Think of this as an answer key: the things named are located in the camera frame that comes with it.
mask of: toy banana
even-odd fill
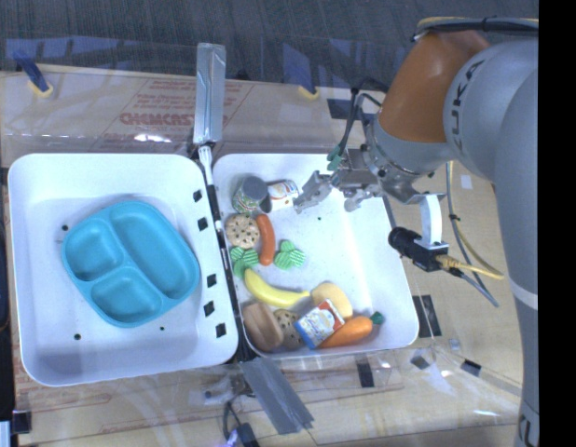
[[[289,308],[297,301],[310,295],[308,291],[287,291],[274,288],[268,285],[251,268],[244,270],[244,284],[257,300],[278,308]]]

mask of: orange carrot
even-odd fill
[[[367,337],[371,334],[373,325],[381,324],[382,322],[383,316],[379,312],[374,313],[372,317],[358,316],[351,318],[318,347],[351,345]]]
[[[269,217],[265,213],[256,216],[255,221],[261,234],[261,253],[259,254],[259,263],[269,265],[273,262],[273,256],[276,253],[276,234]]]

